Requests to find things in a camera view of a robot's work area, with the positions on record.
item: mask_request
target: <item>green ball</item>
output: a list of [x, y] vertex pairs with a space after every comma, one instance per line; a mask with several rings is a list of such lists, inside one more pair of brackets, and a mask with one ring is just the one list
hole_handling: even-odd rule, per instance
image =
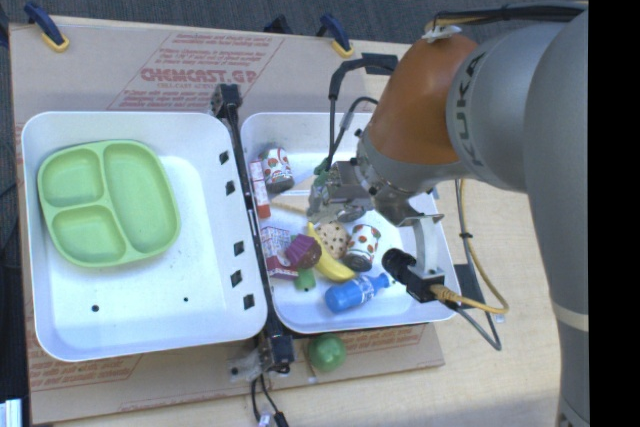
[[347, 350], [333, 333], [325, 333], [309, 342], [309, 361], [322, 372], [331, 372], [344, 363]]

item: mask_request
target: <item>banana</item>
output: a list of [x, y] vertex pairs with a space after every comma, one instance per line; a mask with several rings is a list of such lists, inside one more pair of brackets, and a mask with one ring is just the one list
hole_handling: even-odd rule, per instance
[[313, 226], [313, 223], [311, 222], [307, 223], [307, 234], [310, 237], [316, 239], [318, 244], [320, 244], [320, 248], [322, 249], [320, 260], [318, 260], [318, 263], [315, 265], [315, 268], [318, 269], [318, 271], [320, 271], [331, 281], [337, 281], [338, 283], [343, 283], [356, 277], [355, 272], [353, 272], [345, 264], [331, 256], [331, 254], [324, 247], [320, 235], [318, 235], [315, 227]]

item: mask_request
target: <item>table surface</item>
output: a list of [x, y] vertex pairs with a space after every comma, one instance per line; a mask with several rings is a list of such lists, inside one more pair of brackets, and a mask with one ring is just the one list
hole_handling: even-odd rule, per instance
[[[91, 27], [97, 23], [62, 17], [56, 19], [63, 27], [64, 24], [73, 25], [76, 28]], [[127, 27], [144, 32], [151, 29], [144, 24], [119, 24], [106, 21], [98, 25], [101, 28], [110, 27], [114, 30]], [[22, 29], [22, 27], [14, 27], [13, 31], [15, 33]], [[220, 33], [228, 35], [230, 31], [220, 31]], [[288, 61], [288, 66], [298, 74], [295, 80], [295, 91], [300, 94], [284, 97], [280, 95], [275, 98], [271, 94], [273, 91], [266, 96], [256, 93], [251, 101], [246, 102], [248, 109], [244, 113], [245, 116], [251, 111], [260, 110], [305, 111], [328, 108], [325, 104], [322, 104], [319, 109], [308, 109], [308, 106], [316, 99], [326, 102], [326, 87], [328, 87], [331, 73], [340, 63], [340, 58], [332, 57], [336, 66], [328, 70], [314, 67], [318, 48], [320, 48], [318, 38], [299, 36], [292, 38], [295, 38], [295, 45], [293, 45], [295, 50], [292, 50], [294, 54], [283, 61]], [[102, 49], [103, 52], [109, 50], [108, 39], [107, 36], [107, 42], [104, 43], [107, 46]], [[354, 42], [354, 46], [359, 51], [388, 52], [398, 56], [401, 56], [407, 48], [404, 45], [374, 42]], [[20, 46], [13, 45], [12, 40], [12, 53], [20, 51]], [[321, 51], [331, 52], [330, 46], [322, 47]], [[12, 60], [14, 77], [19, 78], [21, 73], [26, 73], [23, 68], [26, 63], [26, 60], [24, 64], [20, 59]], [[31, 63], [38, 63], [34, 66], [42, 68], [43, 76], [47, 74], [55, 76], [56, 70], [51, 70], [50, 63], [40, 64], [38, 59], [32, 59]], [[90, 67], [92, 64], [87, 63], [83, 66]], [[66, 73], [73, 78], [83, 76], [88, 71], [75, 67], [59, 73], [63, 75]], [[269, 80], [270, 73], [275, 71], [265, 67], [257, 70], [256, 73], [261, 80], [265, 81]], [[300, 74], [306, 74], [307, 89], [303, 91], [299, 89]], [[280, 80], [282, 75], [276, 78], [281, 85], [284, 83], [282, 87], [286, 92], [286, 80], [284, 82]], [[386, 79], [375, 75], [358, 74], [357, 77], [349, 78], [345, 83], [348, 84], [349, 81], [355, 84], [353, 92], [349, 93], [351, 97], [362, 92], [379, 96]], [[127, 80], [122, 79], [122, 82], [126, 84]], [[57, 95], [52, 93], [47, 98], [36, 98], [33, 91], [24, 90], [21, 84], [24, 82], [14, 80], [17, 132], [32, 115], [45, 110], [56, 110], [60, 108], [60, 104], [67, 101], [65, 91], [60, 91]], [[99, 96], [99, 90], [93, 90], [87, 94], [86, 101], [90, 104], [87, 110], [101, 108], [91, 106], [94, 97]], [[273, 109], [272, 106], [275, 105], [279, 109]], [[77, 108], [76, 105], [68, 105], [63, 110], [75, 108]], [[462, 241], [459, 238], [454, 185], [452, 182], [442, 183], [437, 191], [439, 196], [437, 207], [441, 213], [445, 214], [442, 221], [443, 229], [453, 261], [465, 263]], [[455, 316], [435, 325], [445, 360], [445, 364], [441, 367], [273, 391], [272, 398], [279, 409], [285, 413], [290, 425], [477, 427], [484, 424], [526, 427], [553, 424], [559, 394], [560, 351], [528, 198], [523, 194], [502, 191], [473, 180], [468, 181], [466, 191], [467, 228], [473, 234], [473, 246], [486, 273], [510, 306], [504, 321], [496, 324], [502, 350], [494, 350], [464, 318]], [[499, 306], [497, 299], [484, 285], [483, 291], [488, 304]], [[468, 311], [480, 325], [489, 329], [484, 312]], [[267, 404], [264, 395], [258, 394], [258, 404], [259, 406]], [[56, 426], [115, 427], [133, 424], [138, 427], [249, 426], [255, 425], [256, 422], [250, 396], [239, 395], [59, 422]]]

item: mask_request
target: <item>green tray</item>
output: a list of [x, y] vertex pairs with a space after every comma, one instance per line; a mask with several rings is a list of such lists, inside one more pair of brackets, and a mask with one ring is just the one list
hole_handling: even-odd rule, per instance
[[180, 233], [162, 162], [137, 141], [99, 141], [53, 153], [38, 170], [38, 196], [54, 245], [84, 267], [158, 255]]

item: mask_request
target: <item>blue bottle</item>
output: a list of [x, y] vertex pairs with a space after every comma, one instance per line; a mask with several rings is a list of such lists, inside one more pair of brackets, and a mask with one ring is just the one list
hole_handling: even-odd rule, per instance
[[324, 301], [333, 313], [339, 313], [366, 303], [381, 288], [390, 285], [389, 276], [384, 272], [377, 277], [361, 275], [346, 283], [330, 286], [324, 293]]

